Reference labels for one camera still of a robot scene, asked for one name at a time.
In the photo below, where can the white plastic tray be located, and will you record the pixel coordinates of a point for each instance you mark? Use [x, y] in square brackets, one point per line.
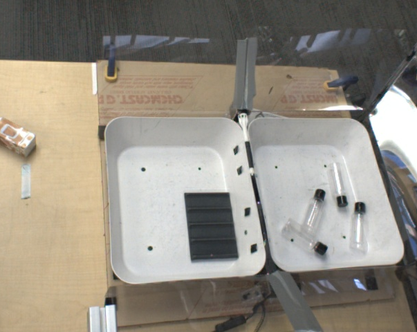
[166, 192]
[298, 171]

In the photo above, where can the brown cardboard board red print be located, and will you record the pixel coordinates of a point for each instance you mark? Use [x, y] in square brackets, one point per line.
[208, 88]

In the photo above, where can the black ribbed rectangular holder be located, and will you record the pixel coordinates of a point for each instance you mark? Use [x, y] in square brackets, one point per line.
[211, 226]

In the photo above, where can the clear plastic bottle black cap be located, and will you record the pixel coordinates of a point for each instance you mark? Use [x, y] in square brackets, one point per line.
[337, 182]
[299, 235]
[314, 209]
[358, 230]

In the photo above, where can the brown and white carton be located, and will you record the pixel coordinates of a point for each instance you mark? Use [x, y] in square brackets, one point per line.
[12, 136]

